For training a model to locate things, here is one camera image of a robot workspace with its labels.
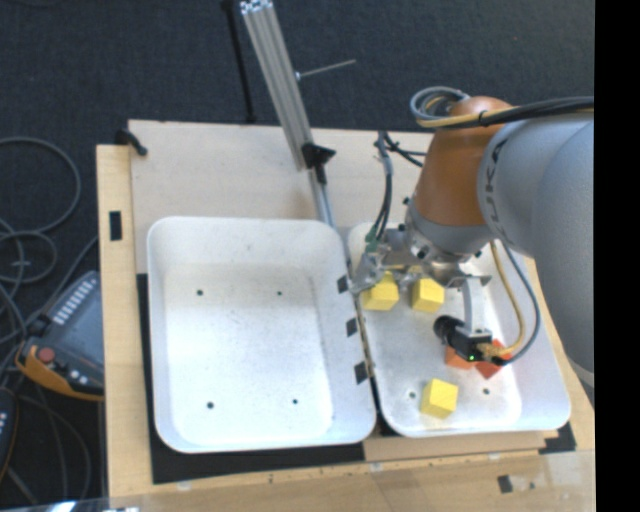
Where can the pale wood board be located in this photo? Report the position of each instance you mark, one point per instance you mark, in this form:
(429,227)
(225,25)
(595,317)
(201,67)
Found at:
(215,170)

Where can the red cube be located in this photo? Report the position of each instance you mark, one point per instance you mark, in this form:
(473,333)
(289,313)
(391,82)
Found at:
(492,369)

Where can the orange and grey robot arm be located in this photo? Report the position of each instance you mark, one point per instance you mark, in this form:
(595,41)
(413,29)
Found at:
(530,190)

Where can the black cylinder on white bracket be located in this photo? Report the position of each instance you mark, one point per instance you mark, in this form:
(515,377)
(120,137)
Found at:
(462,340)

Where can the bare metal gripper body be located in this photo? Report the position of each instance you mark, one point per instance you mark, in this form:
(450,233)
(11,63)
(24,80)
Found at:
(425,252)

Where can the yellow cube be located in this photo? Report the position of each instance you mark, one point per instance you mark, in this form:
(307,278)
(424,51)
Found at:
(439,398)
(382,296)
(427,295)

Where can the white plastic tray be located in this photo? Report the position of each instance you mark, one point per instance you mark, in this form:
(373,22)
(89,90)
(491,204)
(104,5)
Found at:
(400,360)
(250,350)

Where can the orange cube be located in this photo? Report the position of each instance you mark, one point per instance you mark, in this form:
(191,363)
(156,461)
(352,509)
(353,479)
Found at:
(456,361)

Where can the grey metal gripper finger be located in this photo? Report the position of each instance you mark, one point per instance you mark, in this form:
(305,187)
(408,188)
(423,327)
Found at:
(361,286)

